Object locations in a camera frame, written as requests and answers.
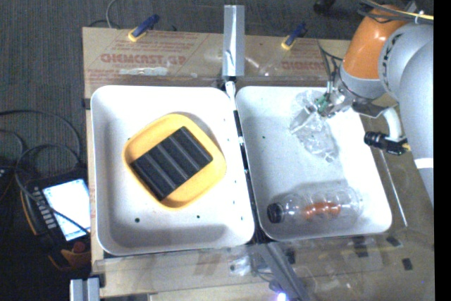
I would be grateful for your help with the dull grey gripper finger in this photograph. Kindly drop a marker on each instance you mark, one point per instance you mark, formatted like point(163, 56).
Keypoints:
point(303, 117)

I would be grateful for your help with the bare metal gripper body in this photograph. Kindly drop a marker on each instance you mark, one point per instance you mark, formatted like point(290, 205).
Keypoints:
point(337, 103)

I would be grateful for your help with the clear plastic bottle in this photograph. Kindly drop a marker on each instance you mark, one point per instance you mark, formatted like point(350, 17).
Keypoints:
point(319, 141)

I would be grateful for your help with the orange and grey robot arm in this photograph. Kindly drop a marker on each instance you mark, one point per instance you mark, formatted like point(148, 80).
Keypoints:
point(408, 74)

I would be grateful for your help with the white plastic tray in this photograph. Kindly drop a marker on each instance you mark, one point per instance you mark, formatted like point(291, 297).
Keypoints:
point(116, 151)
point(282, 165)

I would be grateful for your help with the clear bottle with black cap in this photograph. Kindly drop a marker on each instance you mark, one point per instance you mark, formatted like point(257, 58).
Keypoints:
point(317, 208)

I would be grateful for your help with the black ribbed rectangular block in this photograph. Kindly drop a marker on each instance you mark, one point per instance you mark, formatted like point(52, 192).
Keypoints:
point(171, 162)

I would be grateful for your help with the yellow plate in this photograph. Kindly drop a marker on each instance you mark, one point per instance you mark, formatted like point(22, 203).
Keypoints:
point(141, 144)

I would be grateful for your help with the brown cardboard board red print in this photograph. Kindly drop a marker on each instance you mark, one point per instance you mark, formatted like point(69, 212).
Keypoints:
point(148, 56)

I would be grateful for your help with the black cylinder on white bracket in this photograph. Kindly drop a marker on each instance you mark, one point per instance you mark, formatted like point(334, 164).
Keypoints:
point(382, 141)

